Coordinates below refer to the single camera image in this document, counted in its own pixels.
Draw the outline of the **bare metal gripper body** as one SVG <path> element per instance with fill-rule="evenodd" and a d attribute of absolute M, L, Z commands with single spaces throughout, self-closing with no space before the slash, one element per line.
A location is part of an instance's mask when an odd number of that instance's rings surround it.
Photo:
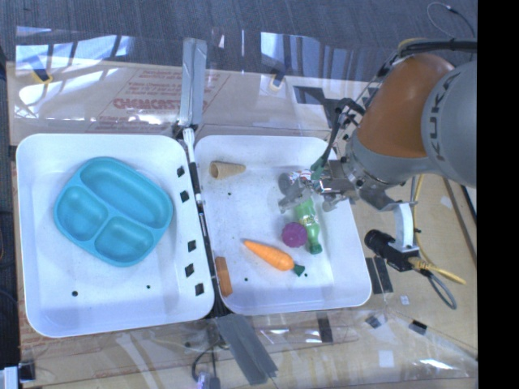
<path fill-rule="evenodd" d="M 311 180 L 315 191 L 327 202 L 358 200 L 366 175 L 349 157 L 334 160 L 319 158 L 311 166 Z"/>

